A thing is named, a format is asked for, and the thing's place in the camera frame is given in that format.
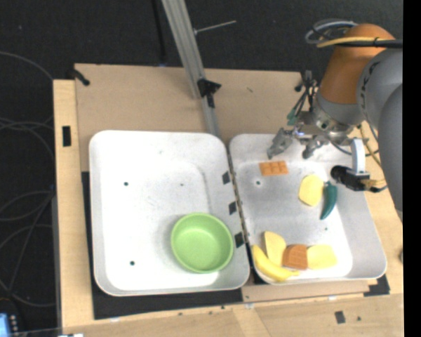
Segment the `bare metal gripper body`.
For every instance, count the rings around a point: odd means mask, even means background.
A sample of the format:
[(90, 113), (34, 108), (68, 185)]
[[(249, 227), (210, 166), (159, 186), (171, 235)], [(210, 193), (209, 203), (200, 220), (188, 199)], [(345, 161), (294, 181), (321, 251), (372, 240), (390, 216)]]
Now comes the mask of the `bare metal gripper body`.
[(294, 137), (301, 145), (322, 146), (333, 143), (348, 146), (352, 125), (342, 124), (324, 111), (301, 111), (295, 116)]

